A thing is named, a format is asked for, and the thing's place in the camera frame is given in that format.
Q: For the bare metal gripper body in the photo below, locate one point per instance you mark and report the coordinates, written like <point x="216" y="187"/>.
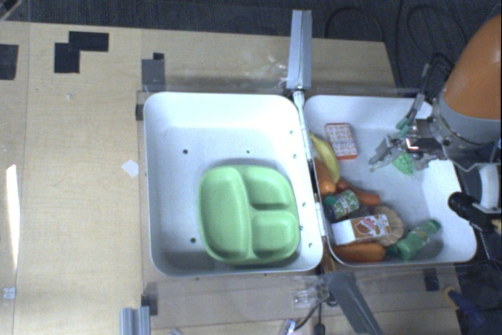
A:
<point x="425" y="137"/>

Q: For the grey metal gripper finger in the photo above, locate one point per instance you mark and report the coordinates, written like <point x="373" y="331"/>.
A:
<point x="382" y="153"/>
<point x="421" y="161"/>

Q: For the green grapes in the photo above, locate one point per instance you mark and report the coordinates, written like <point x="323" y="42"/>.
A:
<point x="404" y="164"/>

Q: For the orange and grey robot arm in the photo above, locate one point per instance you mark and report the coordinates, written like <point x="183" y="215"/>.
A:
<point x="476" y="66"/>

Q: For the white plastic tray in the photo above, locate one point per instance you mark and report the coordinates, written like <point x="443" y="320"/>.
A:
<point x="423" y="204"/>
<point x="219" y="125"/>

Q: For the orange and white packet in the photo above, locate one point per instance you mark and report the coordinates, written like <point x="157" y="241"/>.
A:
<point x="341" y="141"/>

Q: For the thin orange carrot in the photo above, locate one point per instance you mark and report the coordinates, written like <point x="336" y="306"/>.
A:
<point x="364" y="197"/>

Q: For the yellow banana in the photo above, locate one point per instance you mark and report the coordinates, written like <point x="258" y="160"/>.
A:
<point x="327" y="155"/>

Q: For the short orange carrot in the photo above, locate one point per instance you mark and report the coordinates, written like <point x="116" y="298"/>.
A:
<point x="323" y="180"/>

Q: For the dark bottle with green cap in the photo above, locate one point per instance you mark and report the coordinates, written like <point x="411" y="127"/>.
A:
<point x="343" y="205"/>

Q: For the tan round biscuit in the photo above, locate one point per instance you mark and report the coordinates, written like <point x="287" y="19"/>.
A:
<point x="396" y="225"/>

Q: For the green plastic bottle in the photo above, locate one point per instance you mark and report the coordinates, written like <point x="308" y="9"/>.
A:
<point x="415" y="241"/>

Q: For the white and orange carton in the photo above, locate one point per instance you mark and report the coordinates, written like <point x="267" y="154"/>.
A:
<point x="359" y="229"/>

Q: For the thick orange carrot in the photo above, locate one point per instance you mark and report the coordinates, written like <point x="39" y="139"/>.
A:
<point x="359" y="253"/>

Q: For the green divided plate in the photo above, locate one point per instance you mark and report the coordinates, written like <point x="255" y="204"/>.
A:
<point x="235" y="215"/>

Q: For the black cylinder on white bracket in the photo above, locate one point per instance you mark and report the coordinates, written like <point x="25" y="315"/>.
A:
<point x="486" y="188"/>

